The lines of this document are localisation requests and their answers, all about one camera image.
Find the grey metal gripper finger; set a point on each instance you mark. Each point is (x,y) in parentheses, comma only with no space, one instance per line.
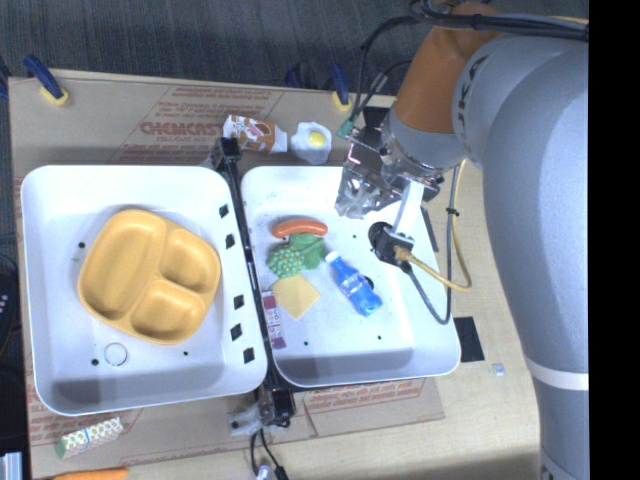
(352,195)
(382,200)

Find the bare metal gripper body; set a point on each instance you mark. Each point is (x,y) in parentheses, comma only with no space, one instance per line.
(367,155)

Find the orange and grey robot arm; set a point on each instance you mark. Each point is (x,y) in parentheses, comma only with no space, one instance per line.
(530,168)

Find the white and yellow fried egg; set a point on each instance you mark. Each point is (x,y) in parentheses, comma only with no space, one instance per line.
(312,142)

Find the orange sausage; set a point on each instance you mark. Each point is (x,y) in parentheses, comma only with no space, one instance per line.
(300,228)

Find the blue plastic bottle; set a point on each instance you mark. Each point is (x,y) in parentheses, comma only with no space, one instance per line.
(356,285)

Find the green grapes with leaf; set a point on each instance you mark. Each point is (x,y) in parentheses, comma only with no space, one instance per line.
(286,262)

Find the brown and white carton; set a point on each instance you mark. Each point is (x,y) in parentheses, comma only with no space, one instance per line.
(257,135)

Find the yellow cheese slice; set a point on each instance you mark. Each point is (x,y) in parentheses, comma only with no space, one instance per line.
(296,295)

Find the pink and white packet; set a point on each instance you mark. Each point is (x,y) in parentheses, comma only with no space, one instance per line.
(273,320)

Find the white plastic tray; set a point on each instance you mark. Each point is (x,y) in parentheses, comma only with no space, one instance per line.
(350,353)
(60,208)

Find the yellow divided plate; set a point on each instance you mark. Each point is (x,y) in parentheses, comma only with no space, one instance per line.
(145,278)

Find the brown cardboard board red print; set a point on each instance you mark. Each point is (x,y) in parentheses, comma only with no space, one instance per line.
(115,118)

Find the green and yellow patterned box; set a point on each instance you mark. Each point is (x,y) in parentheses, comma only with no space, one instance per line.
(90,437)

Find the orange carrot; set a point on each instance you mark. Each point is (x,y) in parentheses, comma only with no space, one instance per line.
(90,474)

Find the black cylinder on white bracket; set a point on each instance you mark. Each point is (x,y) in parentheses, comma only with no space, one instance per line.
(387,242)

